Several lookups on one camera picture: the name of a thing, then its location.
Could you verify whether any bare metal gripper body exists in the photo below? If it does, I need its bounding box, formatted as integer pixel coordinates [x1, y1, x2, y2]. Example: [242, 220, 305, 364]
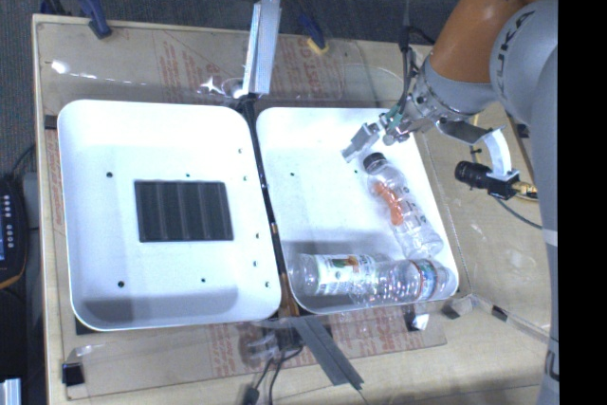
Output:
[381, 88, 481, 147]

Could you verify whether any white plastic tray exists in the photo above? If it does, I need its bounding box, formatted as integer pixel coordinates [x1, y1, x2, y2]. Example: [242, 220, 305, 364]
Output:
[254, 106, 460, 315]
[56, 98, 284, 332]

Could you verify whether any clear bottle black cap orange label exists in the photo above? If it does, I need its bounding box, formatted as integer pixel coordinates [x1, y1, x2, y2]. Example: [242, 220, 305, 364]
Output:
[362, 151, 446, 258]

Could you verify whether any brown cardboard board red print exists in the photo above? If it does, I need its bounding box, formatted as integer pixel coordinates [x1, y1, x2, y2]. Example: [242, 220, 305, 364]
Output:
[37, 22, 450, 400]

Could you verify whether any clear bottle white label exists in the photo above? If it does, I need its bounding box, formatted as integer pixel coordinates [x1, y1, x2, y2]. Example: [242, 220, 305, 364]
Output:
[290, 251, 381, 298]

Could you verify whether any clear bottle green red label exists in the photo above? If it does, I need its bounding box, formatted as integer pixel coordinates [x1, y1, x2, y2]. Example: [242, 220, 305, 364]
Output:
[348, 257, 452, 307]

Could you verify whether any black ribbed rectangular mat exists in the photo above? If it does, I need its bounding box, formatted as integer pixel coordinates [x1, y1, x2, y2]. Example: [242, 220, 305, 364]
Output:
[134, 179, 235, 244]

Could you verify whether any black cylinder on white bracket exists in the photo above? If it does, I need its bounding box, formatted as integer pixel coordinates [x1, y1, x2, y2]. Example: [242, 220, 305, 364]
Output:
[453, 126, 522, 201]

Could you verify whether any black block with thin wires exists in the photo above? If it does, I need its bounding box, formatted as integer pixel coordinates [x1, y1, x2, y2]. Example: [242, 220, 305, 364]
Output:
[272, 326, 305, 352]

